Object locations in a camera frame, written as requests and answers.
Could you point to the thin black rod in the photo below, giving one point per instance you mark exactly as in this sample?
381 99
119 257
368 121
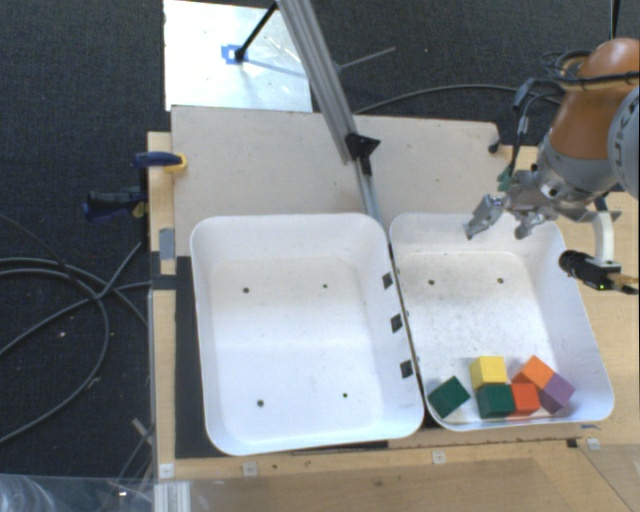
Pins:
406 320

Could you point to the red-orange cube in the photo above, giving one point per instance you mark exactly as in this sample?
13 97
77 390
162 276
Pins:
525 398

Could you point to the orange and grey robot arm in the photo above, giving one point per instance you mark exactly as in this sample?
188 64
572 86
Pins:
585 120

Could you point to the pale flat board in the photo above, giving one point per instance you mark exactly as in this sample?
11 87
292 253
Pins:
270 170

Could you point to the dark green cube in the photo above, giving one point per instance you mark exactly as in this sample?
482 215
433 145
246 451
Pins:
495 401
449 396

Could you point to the white plastic tray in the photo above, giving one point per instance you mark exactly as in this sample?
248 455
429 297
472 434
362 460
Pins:
300 340
480 310

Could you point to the purple cube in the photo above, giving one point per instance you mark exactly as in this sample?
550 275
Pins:
556 394

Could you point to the black cylinder on white bracket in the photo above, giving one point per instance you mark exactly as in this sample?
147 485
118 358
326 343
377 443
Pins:
587 267

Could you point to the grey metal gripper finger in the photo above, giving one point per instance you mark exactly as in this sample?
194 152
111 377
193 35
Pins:
529 224
482 217

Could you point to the orange cube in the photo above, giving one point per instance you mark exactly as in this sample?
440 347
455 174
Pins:
536 371

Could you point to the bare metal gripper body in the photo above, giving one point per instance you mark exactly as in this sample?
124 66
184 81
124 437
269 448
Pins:
537 197

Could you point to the yellow cube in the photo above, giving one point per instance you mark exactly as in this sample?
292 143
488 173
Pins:
488 371

